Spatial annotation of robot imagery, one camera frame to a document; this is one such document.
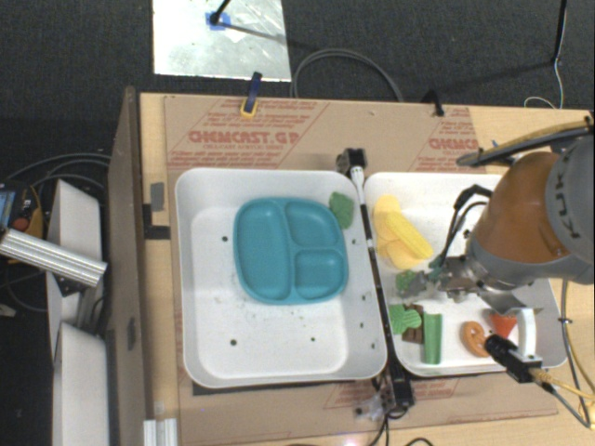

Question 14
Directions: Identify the yellow toy corn cob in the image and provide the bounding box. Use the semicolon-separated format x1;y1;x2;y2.
385;213;435;259

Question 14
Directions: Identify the small green toy broccoli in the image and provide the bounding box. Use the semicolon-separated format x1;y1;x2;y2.
395;269;418;297

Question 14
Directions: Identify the brown cardboard board red print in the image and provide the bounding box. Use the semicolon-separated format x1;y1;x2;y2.
162;94;560;436

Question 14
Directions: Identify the green toy lettuce leaf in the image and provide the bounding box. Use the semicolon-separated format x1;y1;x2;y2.
328;191;356;230

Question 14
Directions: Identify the orange toy carrot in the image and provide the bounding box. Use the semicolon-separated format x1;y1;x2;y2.
487;310;519;339

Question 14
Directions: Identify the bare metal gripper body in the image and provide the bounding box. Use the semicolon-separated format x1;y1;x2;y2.
436;255;490;304

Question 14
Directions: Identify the brown toy chocolate bar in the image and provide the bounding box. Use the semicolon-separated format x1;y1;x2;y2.
401;304;426;345

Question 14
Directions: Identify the thin black and white rod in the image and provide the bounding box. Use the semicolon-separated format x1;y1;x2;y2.
350;166;402;381

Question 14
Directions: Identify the orange toy pretzel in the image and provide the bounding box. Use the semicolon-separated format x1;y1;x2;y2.
460;320;492;359

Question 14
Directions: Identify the blue divided plate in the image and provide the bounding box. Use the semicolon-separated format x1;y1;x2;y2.
232;196;350;306

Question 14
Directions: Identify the white plastic tray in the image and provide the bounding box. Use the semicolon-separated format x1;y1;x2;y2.
363;170;570;378
174;166;390;389

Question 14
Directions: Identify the black cylinder on white bracket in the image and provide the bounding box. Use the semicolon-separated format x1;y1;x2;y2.
483;307;545;385

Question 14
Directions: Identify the large green toy broccoli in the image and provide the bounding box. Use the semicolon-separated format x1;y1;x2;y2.
388;304;423;336

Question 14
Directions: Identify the green toy celery stick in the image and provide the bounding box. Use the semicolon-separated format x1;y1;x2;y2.
421;311;443;366

